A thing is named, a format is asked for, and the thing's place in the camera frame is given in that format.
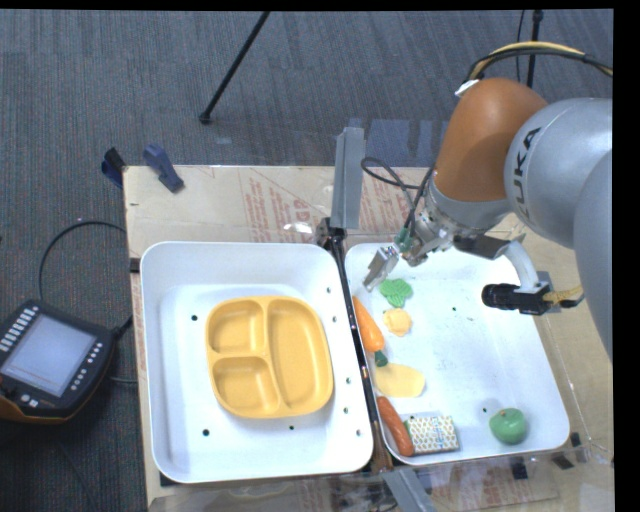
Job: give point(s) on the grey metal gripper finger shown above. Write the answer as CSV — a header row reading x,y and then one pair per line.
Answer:
x,y
374,270
390,261

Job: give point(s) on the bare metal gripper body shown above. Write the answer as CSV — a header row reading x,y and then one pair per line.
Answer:
x,y
431,235

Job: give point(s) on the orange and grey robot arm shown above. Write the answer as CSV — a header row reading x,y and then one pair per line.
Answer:
x,y
550,165

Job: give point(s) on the green broccoli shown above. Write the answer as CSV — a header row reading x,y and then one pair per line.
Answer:
x,y
396,291

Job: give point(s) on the orange carrot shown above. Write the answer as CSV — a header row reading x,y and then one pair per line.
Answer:
x,y
367,325

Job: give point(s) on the yellow ruffled toy food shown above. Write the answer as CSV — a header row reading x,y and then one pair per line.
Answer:
x,y
397,321

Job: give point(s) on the yellow divided plate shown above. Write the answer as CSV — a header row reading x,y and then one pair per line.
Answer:
x,y
295,350

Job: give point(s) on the pale yellow flat oval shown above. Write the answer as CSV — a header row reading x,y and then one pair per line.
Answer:
x,y
400,381

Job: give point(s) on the white plastic tray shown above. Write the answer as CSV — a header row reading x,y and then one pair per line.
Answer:
x,y
180,350
480,350

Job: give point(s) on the orange sausage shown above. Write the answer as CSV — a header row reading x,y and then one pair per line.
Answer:
x,y
395,425

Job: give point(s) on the brown cardboard board red print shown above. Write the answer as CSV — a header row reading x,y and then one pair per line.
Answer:
x,y
215,210

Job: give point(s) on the white patterned packet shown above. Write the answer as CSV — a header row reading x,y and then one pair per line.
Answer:
x,y
432,435

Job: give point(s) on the green apple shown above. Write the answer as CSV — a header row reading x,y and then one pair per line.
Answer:
x,y
508,426

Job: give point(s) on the black cylinder on white bracket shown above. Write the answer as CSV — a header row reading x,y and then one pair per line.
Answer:
x,y
515,297

